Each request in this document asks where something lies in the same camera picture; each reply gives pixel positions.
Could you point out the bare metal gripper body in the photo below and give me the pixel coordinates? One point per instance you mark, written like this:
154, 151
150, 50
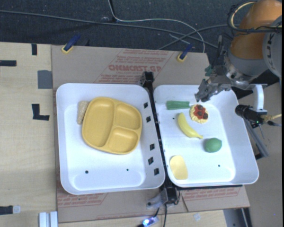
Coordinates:
223, 83

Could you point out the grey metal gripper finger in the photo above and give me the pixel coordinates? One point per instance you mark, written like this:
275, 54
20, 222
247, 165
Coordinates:
208, 96
200, 92

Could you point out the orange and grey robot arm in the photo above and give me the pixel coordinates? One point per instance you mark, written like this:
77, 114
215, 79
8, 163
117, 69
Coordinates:
255, 44

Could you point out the yellow pasta with red sauce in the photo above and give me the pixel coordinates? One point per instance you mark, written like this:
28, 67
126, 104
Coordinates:
198, 113

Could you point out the green vegetable stick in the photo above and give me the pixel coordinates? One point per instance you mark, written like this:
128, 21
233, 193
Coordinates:
177, 105

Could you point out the yellow banana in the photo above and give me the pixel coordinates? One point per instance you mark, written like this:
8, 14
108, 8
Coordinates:
185, 126

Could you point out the green lime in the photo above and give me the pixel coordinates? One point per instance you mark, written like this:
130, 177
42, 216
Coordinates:
213, 145

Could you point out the thin black rod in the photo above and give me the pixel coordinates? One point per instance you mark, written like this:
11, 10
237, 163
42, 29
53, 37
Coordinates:
157, 126

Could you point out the white plastic tray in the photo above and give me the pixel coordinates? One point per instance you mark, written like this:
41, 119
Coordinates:
208, 169
104, 171

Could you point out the yellow cheese slice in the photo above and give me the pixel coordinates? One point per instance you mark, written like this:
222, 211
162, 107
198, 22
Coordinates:
179, 168

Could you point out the brown cardboard board red print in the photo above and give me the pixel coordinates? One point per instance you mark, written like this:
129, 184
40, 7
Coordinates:
104, 65

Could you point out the yellow divided plate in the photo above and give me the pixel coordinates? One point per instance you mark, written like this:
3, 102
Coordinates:
104, 124

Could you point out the black cylinder on white bracket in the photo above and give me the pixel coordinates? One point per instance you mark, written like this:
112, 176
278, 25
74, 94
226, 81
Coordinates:
249, 112

